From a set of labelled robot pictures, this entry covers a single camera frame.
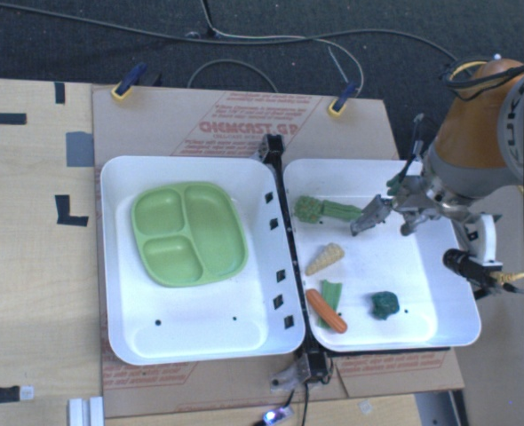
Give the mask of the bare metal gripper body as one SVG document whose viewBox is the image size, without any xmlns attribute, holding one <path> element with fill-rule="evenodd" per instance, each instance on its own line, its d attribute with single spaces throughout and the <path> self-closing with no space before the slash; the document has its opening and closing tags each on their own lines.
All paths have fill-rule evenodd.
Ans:
<svg viewBox="0 0 524 426">
<path fill-rule="evenodd" d="M 391 179 L 392 208 L 409 224 L 446 217 L 459 223 L 475 219 L 470 211 L 475 189 L 466 175 L 397 174 Z"/>
</svg>

